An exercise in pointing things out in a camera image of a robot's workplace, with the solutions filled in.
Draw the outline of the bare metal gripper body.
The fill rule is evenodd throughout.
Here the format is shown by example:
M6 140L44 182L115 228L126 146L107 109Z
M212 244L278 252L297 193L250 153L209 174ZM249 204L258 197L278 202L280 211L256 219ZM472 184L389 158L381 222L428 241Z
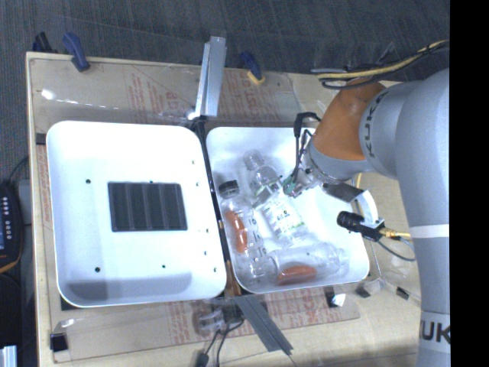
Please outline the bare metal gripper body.
M320 186L325 182L323 176L312 167L296 167L283 181L283 193L296 198L304 191Z

